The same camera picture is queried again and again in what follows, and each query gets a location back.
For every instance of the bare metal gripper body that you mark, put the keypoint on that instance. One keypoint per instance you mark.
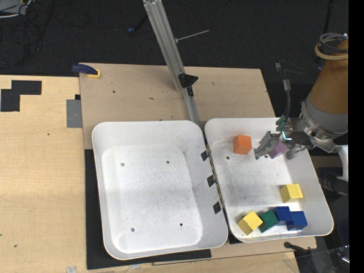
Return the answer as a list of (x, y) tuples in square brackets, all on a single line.
[(301, 138)]

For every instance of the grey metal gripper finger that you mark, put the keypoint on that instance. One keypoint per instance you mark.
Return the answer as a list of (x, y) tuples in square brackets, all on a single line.
[(293, 153), (266, 146)]

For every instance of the purple cube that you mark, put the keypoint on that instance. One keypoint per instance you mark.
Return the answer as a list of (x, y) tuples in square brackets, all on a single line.
[(278, 150)]

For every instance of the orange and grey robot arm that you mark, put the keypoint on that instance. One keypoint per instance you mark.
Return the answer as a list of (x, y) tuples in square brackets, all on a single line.
[(331, 84)]

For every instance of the orange cube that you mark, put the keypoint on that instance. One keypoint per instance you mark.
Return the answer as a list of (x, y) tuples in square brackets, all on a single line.
[(242, 144)]

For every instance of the white plastic tray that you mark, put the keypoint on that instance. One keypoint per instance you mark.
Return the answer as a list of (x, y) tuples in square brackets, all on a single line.
[(153, 192), (256, 178)]

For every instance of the yellow cube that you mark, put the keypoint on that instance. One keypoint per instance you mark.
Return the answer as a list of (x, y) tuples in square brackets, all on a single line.
[(249, 223), (291, 193)]

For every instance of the blue cube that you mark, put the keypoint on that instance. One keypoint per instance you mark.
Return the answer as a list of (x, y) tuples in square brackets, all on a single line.
[(282, 213), (297, 221)]

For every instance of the green cube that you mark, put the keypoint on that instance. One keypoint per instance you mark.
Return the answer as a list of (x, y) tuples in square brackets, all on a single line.
[(268, 220)]

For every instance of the pale wood board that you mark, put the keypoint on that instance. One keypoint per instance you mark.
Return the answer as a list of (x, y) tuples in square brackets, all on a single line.
[(136, 98)]

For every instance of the black cylinder on white bracket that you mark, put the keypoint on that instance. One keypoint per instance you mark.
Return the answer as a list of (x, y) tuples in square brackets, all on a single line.
[(335, 184)]

